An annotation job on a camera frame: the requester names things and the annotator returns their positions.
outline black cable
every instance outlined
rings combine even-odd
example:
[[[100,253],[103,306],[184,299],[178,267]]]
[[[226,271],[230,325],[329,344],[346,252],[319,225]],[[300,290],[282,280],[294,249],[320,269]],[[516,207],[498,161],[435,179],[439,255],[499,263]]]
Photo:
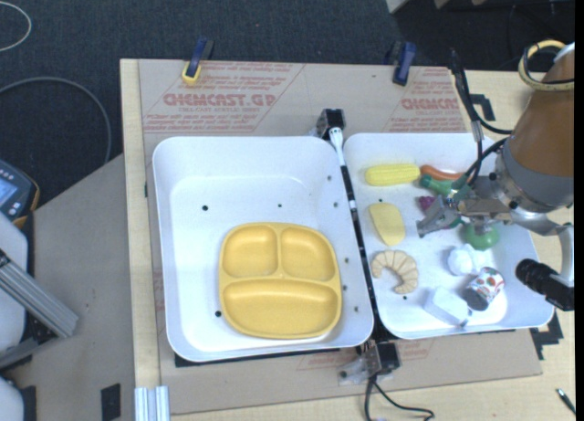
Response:
[[[390,402],[396,408],[400,408],[401,410],[406,410],[406,411],[419,411],[421,413],[427,413],[428,416],[424,418],[424,421],[428,421],[429,419],[435,418],[434,411],[432,411],[428,408],[414,408],[412,406],[400,405],[400,404],[394,402],[393,400],[391,400],[390,397],[381,389],[381,387],[379,387],[377,382],[373,382],[373,385],[375,385],[375,388],[377,388],[377,390],[379,390],[380,394],[383,395],[383,398],[385,398],[388,402]]]
[[[373,375],[372,377],[370,377],[368,379],[367,388],[365,389],[365,404],[363,406],[363,409],[365,411],[365,419],[367,421],[372,421],[371,416],[370,416],[370,411],[369,411],[369,404],[370,404],[370,400],[371,400],[371,393],[373,391],[373,387],[375,387],[379,391],[379,393],[383,396],[383,398],[385,398],[388,402],[390,402],[396,408],[400,408],[401,410],[405,410],[405,411],[417,411],[417,412],[421,412],[421,413],[427,413],[428,416],[424,418],[424,421],[428,421],[430,419],[435,418],[435,414],[432,410],[429,410],[427,408],[416,408],[416,407],[412,407],[412,406],[404,406],[404,405],[400,405],[400,404],[394,402],[393,400],[391,400],[390,396],[385,393],[385,391],[379,386],[379,384],[377,384],[377,375]]]
[[[511,64],[515,64],[515,62],[519,62],[519,60],[521,59],[521,56],[515,56],[514,58],[510,58],[509,60],[506,60],[503,64],[501,64],[499,67],[497,67],[495,70],[503,70],[505,67],[511,65]]]
[[[478,172],[480,170],[476,169],[477,165],[479,165],[480,163],[483,162],[483,160],[491,153],[496,152],[499,150],[499,148],[501,148],[503,146],[503,144],[506,142],[507,138],[501,139],[498,142],[493,143],[489,148],[487,148],[484,152],[481,153],[481,155],[476,159],[476,161],[470,165],[470,167],[466,170],[466,172],[464,174],[466,174],[467,176],[470,176],[472,172],[475,172],[476,175],[478,175]],[[475,180],[476,178],[474,177],[474,179],[469,182],[470,185],[472,185],[471,183]]]
[[[478,174],[481,171],[481,165],[483,164],[483,159],[485,158],[483,154],[483,141],[479,140],[476,143],[476,162],[474,162],[474,173],[473,177],[471,177],[470,181],[468,182],[469,185],[474,185]]]
[[[456,90],[458,91],[458,96],[460,96],[460,99],[463,102],[464,108],[466,109],[466,113],[468,114],[468,117],[470,118],[471,122],[478,121],[483,127],[485,127],[486,129],[493,133],[498,133],[500,135],[509,135],[512,131],[507,129],[498,129],[492,126],[483,118],[481,118],[478,112],[476,112],[473,100],[471,98],[470,89],[468,87],[468,80],[466,79],[464,67],[462,65],[460,57],[458,56],[458,53],[454,49],[451,50],[451,57],[452,57],[451,71],[454,75],[454,85],[456,87]]]
[[[6,85],[5,87],[0,88],[0,94],[4,93],[6,91],[9,91],[11,89],[14,89],[16,87],[20,87],[20,86],[26,85],[28,83],[35,83],[35,82],[39,82],[39,81],[64,83],[66,85],[70,85],[72,87],[75,87],[76,89],[80,89],[81,91],[83,91],[86,95],[88,95],[93,100],[93,102],[95,102],[95,104],[99,108],[99,111],[101,112],[101,115],[103,116],[103,120],[106,123],[106,132],[107,132],[107,137],[108,137],[107,147],[106,147],[106,156],[105,156],[105,161],[104,161],[104,164],[106,164],[110,160],[110,156],[111,156],[111,138],[112,138],[112,136],[111,136],[110,118],[108,117],[108,113],[106,112],[103,105],[96,98],[96,96],[93,93],[91,93],[91,91],[86,89],[85,87],[79,85],[78,83],[76,83],[72,80],[62,79],[60,77],[32,77],[30,79],[19,80],[17,82],[11,83],[10,85]]]

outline blue clamp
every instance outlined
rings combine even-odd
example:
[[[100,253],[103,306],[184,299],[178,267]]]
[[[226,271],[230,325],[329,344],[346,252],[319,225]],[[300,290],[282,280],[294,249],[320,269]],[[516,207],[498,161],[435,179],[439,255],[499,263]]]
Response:
[[[410,73],[410,66],[416,56],[416,45],[406,41],[401,47],[400,57],[395,70],[393,71],[393,83],[405,87],[408,83],[408,74]]]
[[[205,50],[207,49],[207,41],[206,37],[200,37],[197,41],[197,45],[194,48],[193,56],[191,57],[191,61],[187,62],[186,66],[184,66],[184,70],[182,71],[182,81],[187,85],[194,85],[194,82],[197,81],[199,75],[201,75],[201,60],[204,58]]]

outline black camera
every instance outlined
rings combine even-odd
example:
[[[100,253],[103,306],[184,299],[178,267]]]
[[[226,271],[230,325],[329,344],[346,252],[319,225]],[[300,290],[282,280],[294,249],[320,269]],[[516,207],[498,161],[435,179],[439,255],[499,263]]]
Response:
[[[516,267],[515,274],[528,288],[546,297],[557,308],[574,310],[574,288],[558,281],[559,274],[547,266],[526,258]]]

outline cardboard sheet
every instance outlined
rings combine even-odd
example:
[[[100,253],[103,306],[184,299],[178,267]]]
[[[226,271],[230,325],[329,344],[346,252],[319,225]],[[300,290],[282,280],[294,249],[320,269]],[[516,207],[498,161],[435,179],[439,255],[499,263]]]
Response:
[[[151,169],[156,145],[174,135],[304,135],[326,108],[344,110],[345,138],[358,132],[465,132],[447,68],[414,67],[405,87],[392,66],[203,62],[195,87],[180,60],[140,60],[141,111],[151,218],[162,383],[172,412],[361,395],[338,380],[354,349],[229,363],[177,365],[166,337],[160,239]],[[391,390],[540,374],[528,330],[397,341],[402,367]]]

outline small toy cup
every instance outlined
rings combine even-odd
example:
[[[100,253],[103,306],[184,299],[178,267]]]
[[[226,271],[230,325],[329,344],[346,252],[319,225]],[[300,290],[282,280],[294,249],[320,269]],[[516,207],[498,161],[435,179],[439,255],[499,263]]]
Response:
[[[486,310],[505,287],[503,276],[492,267],[482,267],[478,276],[463,291],[463,298],[473,310]]]

